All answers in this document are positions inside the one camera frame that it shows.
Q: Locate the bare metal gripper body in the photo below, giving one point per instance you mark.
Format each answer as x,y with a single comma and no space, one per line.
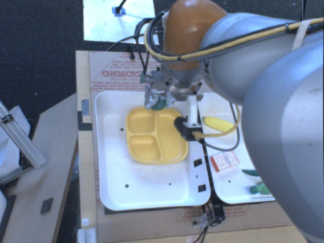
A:
180,88

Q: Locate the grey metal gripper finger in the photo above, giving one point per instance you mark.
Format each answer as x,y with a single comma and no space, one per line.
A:
169,100
150,98

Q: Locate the dark green toy food piece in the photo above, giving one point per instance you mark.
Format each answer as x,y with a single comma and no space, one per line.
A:
159,105

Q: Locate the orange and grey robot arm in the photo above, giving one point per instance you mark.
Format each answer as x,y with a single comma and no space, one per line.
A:
265,90

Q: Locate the yellow divided plate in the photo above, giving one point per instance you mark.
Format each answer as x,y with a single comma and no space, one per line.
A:
164,140

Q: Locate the brown cardboard board red print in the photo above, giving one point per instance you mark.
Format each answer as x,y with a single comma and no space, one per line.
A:
114,80

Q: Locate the yellow corn cob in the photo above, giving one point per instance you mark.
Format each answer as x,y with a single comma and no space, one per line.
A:
215,122

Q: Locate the orange and white carton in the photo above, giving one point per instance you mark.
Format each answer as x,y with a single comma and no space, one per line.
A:
225,161

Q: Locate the white plastic tray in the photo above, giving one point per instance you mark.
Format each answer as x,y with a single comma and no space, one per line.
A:
227,186
152,186

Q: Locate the dark green pepper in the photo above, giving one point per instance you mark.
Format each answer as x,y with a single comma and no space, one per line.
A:
250,172

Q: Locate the green bottle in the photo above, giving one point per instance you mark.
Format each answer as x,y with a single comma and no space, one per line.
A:
259,188

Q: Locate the black cylinder on white bracket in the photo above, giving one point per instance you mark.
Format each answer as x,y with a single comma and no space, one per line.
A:
186,129

